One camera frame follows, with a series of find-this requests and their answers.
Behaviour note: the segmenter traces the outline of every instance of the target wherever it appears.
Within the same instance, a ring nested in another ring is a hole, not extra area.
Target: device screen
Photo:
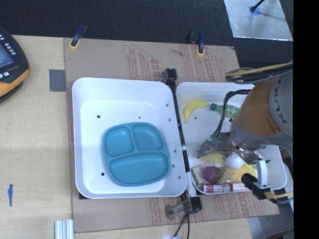
[[[13,59],[9,56],[9,54],[5,51],[3,46],[0,45],[0,68],[6,65],[13,63]]]

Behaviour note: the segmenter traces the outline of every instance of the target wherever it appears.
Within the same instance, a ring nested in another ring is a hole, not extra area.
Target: blue plate
[[[122,186],[141,186],[165,178],[170,171],[169,152],[161,132],[146,122],[126,123],[108,129],[103,154],[111,178]]]

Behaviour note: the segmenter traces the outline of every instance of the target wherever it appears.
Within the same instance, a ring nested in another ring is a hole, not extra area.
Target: banana
[[[184,123],[187,123],[189,116],[194,110],[204,108],[206,106],[208,106],[208,103],[204,99],[194,99],[190,101],[183,110]]]

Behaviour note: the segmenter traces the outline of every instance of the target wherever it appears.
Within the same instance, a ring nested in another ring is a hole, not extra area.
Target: black and orange device
[[[0,102],[15,93],[29,73],[29,62],[22,48],[0,27]]]

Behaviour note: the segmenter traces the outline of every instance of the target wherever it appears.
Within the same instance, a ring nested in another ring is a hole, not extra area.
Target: blue pen mark
[[[249,9],[249,11],[250,11],[250,13],[251,13],[252,15],[258,16],[259,14],[261,14],[260,9],[259,9],[258,7],[255,9],[254,12],[251,11],[251,7],[252,7],[252,6],[249,6],[248,9]]]
[[[9,189],[8,189],[8,195],[9,195],[9,204],[12,206],[12,195],[13,195],[13,185],[10,183]]]

